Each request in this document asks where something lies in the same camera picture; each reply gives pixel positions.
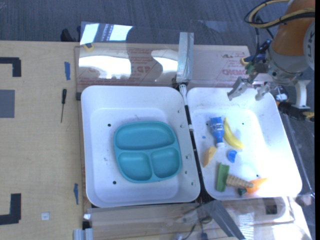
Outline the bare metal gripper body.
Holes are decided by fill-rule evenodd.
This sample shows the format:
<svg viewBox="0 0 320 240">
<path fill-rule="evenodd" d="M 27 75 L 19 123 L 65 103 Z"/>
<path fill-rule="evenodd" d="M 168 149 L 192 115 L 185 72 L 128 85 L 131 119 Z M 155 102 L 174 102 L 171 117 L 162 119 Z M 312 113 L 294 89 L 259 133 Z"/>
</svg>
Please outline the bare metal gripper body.
<svg viewBox="0 0 320 240">
<path fill-rule="evenodd" d="M 295 72 L 285 71 L 269 65 L 248 66 L 248 83 L 253 86 L 265 85 L 265 83 L 287 86 L 291 84 L 296 76 Z"/>
</svg>

